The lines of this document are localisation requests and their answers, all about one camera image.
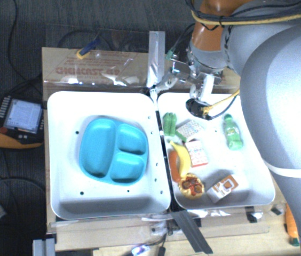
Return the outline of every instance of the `orange object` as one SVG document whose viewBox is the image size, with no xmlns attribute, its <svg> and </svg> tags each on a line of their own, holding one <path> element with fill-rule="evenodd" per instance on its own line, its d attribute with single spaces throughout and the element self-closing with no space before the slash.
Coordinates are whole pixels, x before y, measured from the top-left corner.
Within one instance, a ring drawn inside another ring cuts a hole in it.
<svg viewBox="0 0 301 256">
<path fill-rule="evenodd" d="M 180 177 L 180 174 L 179 174 L 178 168 L 177 168 L 177 158 L 178 158 L 178 153 L 175 150 L 170 151 L 168 160 L 170 163 L 172 179 L 174 182 L 179 183 L 181 180 L 181 177 Z"/>
<path fill-rule="evenodd" d="M 206 14 L 230 16 L 237 8 L 250 1 L 253 0 L 204 0 L 199 10 Z M 212 25 L 206 26 L 209 29 L 214 28 Z M 199 22 L 196 22 L 192 33 L 192 43 L 200 50 L 219 51 L 222 32 L 223 28 L 221 26 L 210 31 Z"/>
<path fill-rule="evenodd" d="M 290 243 L 294 246 L 298 246 L 298 229 L 296 227 L 294 216 L 290 210 L 289 205 L 286 203 L 286 225 L 287 225 L 287 233 L 290 236 Z"/>
</svg>

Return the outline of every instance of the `blue divided plate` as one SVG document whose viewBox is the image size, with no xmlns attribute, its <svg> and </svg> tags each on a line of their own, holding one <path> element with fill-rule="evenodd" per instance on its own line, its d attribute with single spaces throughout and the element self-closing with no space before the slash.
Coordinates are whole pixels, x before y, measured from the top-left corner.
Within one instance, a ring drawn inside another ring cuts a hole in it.
<svg viewBox="0 0 301 256">
<path fill-rule="evenodd" d="M 148 140 L 143 131 L 110 118 L 91 121 L 83 134 L 80 167 L 89 177 L 115 185 L 131 185 L 144 175 Z"/>
</svg>

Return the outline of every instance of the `carrot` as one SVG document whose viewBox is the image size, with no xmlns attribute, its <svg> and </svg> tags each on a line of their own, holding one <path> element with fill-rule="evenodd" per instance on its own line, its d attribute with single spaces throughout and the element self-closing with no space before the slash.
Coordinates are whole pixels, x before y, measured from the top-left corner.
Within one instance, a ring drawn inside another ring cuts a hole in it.
<svg viewBox="0 0 301 256">
<path fill-rule="evenodd" d="M 174 182 L 179 183 L 181 180 L 180 174 L 177 169 L 177 158 L 178 154 L 175 150 L 170 151 L 169 153 L 169 163 L 170 163 L 170 169 L 171 169 L 171 175 Z"/>
</svg>

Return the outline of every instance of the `orange handle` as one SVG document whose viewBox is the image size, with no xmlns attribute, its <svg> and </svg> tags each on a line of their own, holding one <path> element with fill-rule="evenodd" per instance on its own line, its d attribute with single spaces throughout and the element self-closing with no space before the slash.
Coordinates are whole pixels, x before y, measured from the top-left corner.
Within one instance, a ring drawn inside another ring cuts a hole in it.
<svg viewBox="0 0 301 256">
<path fill-rule="evenodd" d="M 177 158 L 178 158 L 177 152 L 170 151 L 168 160 L 170 163 L 172 179 L 174 182 L 179 183 L 181 180 L 181 177 L 180 177 L 180 174 L 179 174 L 178 168 L 177 168 Z"/>
<path fill-rule="evenodd" d="M 286 225 L 289 236 L 292 238 L 298 238 L 298 229 L 296 227 L 295 219 L 288 204 L 286 204 Z"/>
</svg>

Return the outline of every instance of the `yellow banana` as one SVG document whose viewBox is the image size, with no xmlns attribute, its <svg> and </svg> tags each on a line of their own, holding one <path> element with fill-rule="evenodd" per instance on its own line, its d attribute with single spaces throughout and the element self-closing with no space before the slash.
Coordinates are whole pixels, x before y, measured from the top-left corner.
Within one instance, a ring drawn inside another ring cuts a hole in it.
<svg viewBox="0 0 301 256">
<path fill-rule="evenodd" d="M 179 167 L 179 174 L 180 177 L 183 178 L 191 168 L 191 158 L 185 146 L 179 145 L 170 141 L 170 145 L 173 146 L 174 150 L 178 153 L 179 160 L 180 160 L 180 167 Z"/>
</svg>

